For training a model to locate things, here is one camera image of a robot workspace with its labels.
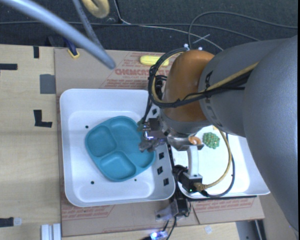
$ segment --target cardboard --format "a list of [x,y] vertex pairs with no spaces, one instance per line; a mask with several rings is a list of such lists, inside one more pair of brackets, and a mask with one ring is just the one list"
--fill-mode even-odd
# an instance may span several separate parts
[[[80,57],[73,59],[66,48],[54,49],[55,86],[57,104],[58,152],[61,192],[62,236],[79,236],[110,232],[124,232],[145,229],[160,229],[166,221],[158,220],[155,212],[169,205],[169,200],[116,204],[94,207],[76,207],[66,198],[62,161],[62,139],[59,99],[68,89],[143,89],[148,85],[148,65],[140,63],[142,55],[161,56],[162,53],[115,51],[108,54],[116,62],[116,68],[106,68],[97,59],[82,49]],[[169,65],[160,69],[160,75],[168,76],[174,58]],[[207,199],[191,202],[189,217],[177,221],[177,227],[200,224],[214,224],[243,220],[263,219],[264,213],[258,197]]]

